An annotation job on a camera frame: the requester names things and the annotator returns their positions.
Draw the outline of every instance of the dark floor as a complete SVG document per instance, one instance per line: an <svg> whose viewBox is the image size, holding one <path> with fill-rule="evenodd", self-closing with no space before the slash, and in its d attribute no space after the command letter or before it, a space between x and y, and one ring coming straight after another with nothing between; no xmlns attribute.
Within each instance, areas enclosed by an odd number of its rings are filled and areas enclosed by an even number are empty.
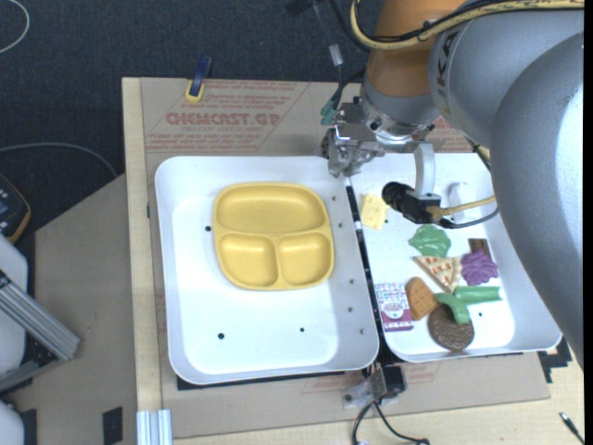
<svg viewBox="0 0 593 445"><path fill-rule="evenodd" d="M188 78L201 53L214 57L212 77L335 81L322 27L298 0L18 0L31 27L16 46L24 13L0 0L0 173L29 200L34 231L112 179L100 154L122 173L120 80ZM346 17L351 0L336 0ZM380 0L366 0L369 30ZM320 6L346 71L366 53L348 41L327 2Z"/></svg>

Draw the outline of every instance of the toy pizza slice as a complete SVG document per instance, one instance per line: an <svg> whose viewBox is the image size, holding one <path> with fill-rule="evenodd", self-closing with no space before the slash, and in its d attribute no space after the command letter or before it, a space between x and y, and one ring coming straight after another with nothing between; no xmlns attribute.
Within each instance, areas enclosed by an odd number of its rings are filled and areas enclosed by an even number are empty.
<svg viewBox="0 0 593 445"><path fill-rule="evenodd" d="M453 293L461 278L461 258L418 256L414 260L448 293Z"/></svg>

